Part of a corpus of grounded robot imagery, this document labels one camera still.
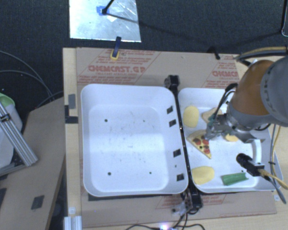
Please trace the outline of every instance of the white tray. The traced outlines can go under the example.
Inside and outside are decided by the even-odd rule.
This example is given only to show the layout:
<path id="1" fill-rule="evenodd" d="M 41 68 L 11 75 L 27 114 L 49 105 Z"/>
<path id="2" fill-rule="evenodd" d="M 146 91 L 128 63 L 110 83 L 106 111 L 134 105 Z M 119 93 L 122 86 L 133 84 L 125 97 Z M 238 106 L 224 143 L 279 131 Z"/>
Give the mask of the white tray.
<path id="1" fill-rule="evenodd" d="M 195 128 L 183 126 L 185 137 L 198 129 L 206 129 L 206 122 L 201 118 L 202 113 L 211 110 L 218 106 L 218 103 L 224 94 L 224 90 L 217 89 L 202 89 L 202 88 L 185 88 L 179 92 L 179 103 L 181 116 L 187 106 L 194 105 L 200 112 L 198 125 Z M 223 113 L 226 112 L 227 105 L 221 106 Z M 275 190 L 275 188 L 262 177 L 252 177 L 246 173 L 249 178 L 246 181 L 233 184 L 230 186 L 223 185 L 221 180 L 222 175 L 246 172 L 236 162 L 236 156 L 239 153 L 245 153 L 253 158 L 256 162 L 265 164 L 265 169 L 270 171 L 270 134 L 268 130 L 252 131 L 252 134 L 258 138 L 251 144 L 244 144 L 240 140 L 237 142 L 228 142 L 222 137 L 217 137 L 209 141 L 212 159 L 208 159 L 190 142 L 186 140 L 187 151 L 191 169 L 199 166 L 211 166 L 215 170 L 215 177 L 208 183 L 195 186 L 205 193 L 228 193 L 228 192 L 243 192 L 243 191 L 265 191 Z M 278 177 L 282 178 L 277 157 L 275 157 L 275 167 Z"/>
<path id="2" fill-rule="evenodd" d="M 88 193 L 156 195 L 186 189 L 177 110 L 168 89 L 90 84 L 81 92 L 81 106 Z"/>

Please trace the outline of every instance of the silver square plate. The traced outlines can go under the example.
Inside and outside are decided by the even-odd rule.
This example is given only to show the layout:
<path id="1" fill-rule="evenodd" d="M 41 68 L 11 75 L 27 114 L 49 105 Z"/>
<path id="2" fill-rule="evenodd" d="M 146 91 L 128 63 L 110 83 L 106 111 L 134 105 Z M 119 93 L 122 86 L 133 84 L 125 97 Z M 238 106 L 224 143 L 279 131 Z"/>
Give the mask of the silver square plate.
<path id="1" fill-rule="evenodd" d="M 108 13 L 101 9 L 110 0 L 70 0 L 70 37 L 124 42 L 141 42 L 135 0 L 114 0 Z"/>

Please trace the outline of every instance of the pizza slice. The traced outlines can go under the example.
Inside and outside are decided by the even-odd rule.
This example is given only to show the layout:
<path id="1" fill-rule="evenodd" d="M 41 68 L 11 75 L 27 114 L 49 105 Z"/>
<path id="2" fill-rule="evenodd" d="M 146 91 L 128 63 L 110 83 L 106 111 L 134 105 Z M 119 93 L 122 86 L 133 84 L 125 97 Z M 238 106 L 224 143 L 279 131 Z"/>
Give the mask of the pizza slice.
<path id="1" fill-rule="evenodd" d="M 206 130 L 200 129 L 187 137 L 187 140 L 191 142 L 201 153 L 211 159 L 211 152 L 209 147 L 209 141 L 205 139 Z"/>

